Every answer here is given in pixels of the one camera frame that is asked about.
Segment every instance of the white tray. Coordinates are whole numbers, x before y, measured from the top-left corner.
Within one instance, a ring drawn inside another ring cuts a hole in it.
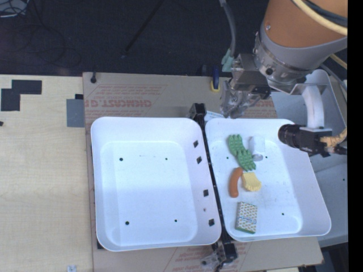
[[[110,251],[215,243],[221,224],[202,132],[187,118],[91,127],[96,234]]]
[[[220,195],[228,234],[238,241],[257,241],[301,236],[321,236],[329,232],[331,220],[307,153],[289,147],[278,139],[283,119],[215,118],[206,124],[210,158]],[[238,182],[239,196],[229,196],[229,177],[238,167],[227,139],[240,134],[248,148],[252,136],[265,139],[265,154],[254,170],[262,187],[249,192]],[[255,234],[235,229],[237,202],[258,207]]]

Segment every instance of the brown sausage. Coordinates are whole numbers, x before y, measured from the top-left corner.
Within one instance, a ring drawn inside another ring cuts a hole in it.
[[[243,174],[242,167],[237,167],[233,170],[233,173],[229,180],[229,195],[231,197],[238,196],[238,179],[242,176],[242,174]]]

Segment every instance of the tray containing toy food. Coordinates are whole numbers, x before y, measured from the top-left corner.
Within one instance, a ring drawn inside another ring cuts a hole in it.
[[[236,241],[327,234],[331,221],[308,154],[278,139],[291,123],[214,118],[204,140],[189,118],[95,120],[99,243],[114,252],[212,244],[222,231],[219,206]]]

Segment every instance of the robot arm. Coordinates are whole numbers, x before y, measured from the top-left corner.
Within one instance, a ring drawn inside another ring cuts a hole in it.
[[[269,98],[271,90],[302,95],[312,106],[305,129],[313,135],[308,137],[329,135],[327,130],[316,132],[324,123],[319,100],[324,86],[304,82],[330,55],[347,47],[347,17],[348,0],[269,0],[252,53],[233,59],[232,78],[223,85],[221,113],[240,117],[258,100]]]

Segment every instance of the green cactus-shaped toy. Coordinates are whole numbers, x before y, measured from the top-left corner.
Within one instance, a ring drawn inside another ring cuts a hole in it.
[[[252,153],[243,146],[242,137],[239,134],[228,137],[228,146],[231,153],[236,156],[239,165],[245,171],[256,169]]]

